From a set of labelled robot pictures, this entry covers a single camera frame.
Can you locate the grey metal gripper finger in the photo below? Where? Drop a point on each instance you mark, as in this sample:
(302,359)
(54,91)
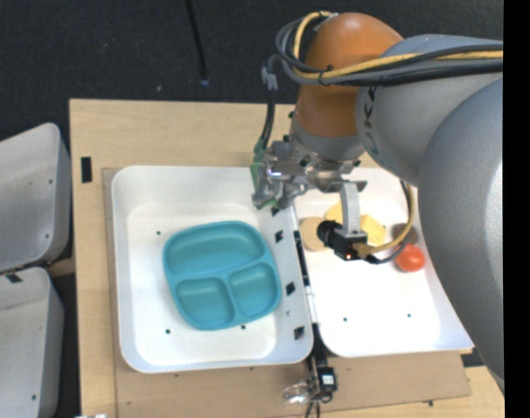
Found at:
(263,194)
(290,195)

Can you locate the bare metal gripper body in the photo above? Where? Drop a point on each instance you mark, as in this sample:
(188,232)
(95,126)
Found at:
(319,173)

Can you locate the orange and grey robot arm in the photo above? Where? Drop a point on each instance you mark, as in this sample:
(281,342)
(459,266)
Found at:
(443,146)

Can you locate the tan round biscuit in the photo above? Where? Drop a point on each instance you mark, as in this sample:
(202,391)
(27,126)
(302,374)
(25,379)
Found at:
(310,235)

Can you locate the yellow wedge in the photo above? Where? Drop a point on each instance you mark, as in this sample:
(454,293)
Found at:
(374,229)

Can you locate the thin black and white rod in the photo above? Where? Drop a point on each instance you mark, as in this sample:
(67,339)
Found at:
(306,272)

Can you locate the blue divided plate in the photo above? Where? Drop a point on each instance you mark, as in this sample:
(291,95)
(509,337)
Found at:
(212,255)

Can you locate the orange-red tomato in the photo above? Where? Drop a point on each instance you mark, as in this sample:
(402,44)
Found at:
(410,258)

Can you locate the white plastic tray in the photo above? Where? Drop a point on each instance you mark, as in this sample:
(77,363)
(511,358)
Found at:
(369,312)
(142,277)

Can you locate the black cylinder on white bracket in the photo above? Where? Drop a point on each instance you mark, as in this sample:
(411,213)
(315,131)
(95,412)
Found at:
(349,242)

